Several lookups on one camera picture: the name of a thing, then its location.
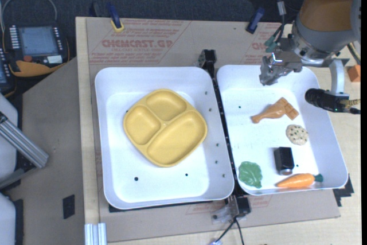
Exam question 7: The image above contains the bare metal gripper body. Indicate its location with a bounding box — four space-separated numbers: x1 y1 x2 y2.
271 37 342 73

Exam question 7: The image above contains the orange cube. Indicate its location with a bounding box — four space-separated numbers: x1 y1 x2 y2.
346 64 362 84

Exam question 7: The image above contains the yellow divided plate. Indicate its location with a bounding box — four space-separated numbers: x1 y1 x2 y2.
122 88 209 168

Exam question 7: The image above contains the orange carrot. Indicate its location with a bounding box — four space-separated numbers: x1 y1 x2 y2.
275 172 325 189

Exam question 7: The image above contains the brown chocolate bar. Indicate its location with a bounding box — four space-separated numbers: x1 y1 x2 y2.
276 96 300 121

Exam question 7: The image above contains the orange chicken drumstick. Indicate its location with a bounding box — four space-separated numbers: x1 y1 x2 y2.
251 102 288 125

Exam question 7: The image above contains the green lettuce leaf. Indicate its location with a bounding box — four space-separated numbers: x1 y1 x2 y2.
237 161 263 189

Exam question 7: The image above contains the beige chocolate chip biscuit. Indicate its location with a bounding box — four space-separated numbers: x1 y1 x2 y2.
285 124 310 146

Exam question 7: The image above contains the thin black rod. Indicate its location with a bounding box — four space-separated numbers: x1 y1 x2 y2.
208 64 240 199

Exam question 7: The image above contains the black cylinder on white bracket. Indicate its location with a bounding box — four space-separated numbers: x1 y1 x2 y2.
304 57 351 113

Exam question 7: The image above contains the brown cardboard board red print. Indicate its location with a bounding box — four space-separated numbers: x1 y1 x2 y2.
85 17 342 243

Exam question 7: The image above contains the white plastic tray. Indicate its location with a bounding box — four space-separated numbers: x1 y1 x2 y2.
216 64 349 197
94 66 236 211

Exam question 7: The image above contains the black can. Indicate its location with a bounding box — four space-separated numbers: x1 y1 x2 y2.
273 146 296 176

